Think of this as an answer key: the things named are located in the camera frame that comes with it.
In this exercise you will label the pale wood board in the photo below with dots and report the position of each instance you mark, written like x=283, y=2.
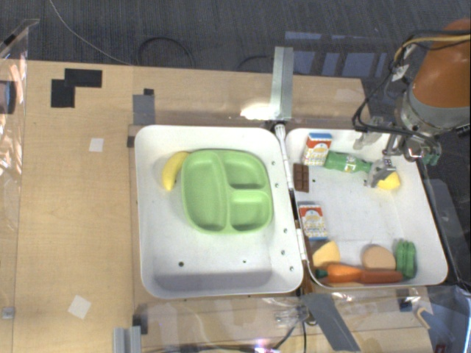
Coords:
x=81, y=197

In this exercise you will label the tan bread roll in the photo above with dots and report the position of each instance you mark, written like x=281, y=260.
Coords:
x=379, y=257

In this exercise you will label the orange-brown sausage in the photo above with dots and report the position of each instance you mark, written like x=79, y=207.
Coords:
x=382, y=276

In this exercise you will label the white plastic tray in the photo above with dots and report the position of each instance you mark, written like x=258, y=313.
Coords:
x=206, y=259
x=368, y=219

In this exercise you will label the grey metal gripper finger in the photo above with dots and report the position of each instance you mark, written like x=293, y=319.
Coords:
x=379, y=173
x=363, y=140

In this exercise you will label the yellow cheese wedge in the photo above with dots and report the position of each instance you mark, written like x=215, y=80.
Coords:
x=325, y=254

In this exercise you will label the red and white carton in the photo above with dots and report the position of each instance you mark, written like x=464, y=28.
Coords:
x=312, y=221
x=316, y=151

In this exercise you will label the orange carrot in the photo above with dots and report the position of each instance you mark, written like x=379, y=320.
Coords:
x=342, y=273

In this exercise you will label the yellow lemon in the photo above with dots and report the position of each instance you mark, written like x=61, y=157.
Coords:
x=391, y=182

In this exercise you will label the green pea pods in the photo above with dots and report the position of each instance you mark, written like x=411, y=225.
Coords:
x=406, y=259

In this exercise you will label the green divided plate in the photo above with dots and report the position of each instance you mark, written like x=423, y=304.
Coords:
x=206, y=189

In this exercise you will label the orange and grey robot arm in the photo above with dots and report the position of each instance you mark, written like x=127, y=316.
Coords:
x=441, y=72

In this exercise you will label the green bottle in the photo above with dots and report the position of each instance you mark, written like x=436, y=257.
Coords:
x=342, y=161

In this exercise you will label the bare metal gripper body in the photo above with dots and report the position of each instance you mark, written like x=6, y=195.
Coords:
x=414, y=143

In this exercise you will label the yellow banana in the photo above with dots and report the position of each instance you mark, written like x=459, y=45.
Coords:
x=171, y=169

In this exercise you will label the brown chocolate bar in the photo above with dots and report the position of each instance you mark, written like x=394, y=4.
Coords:
x=301, y=177

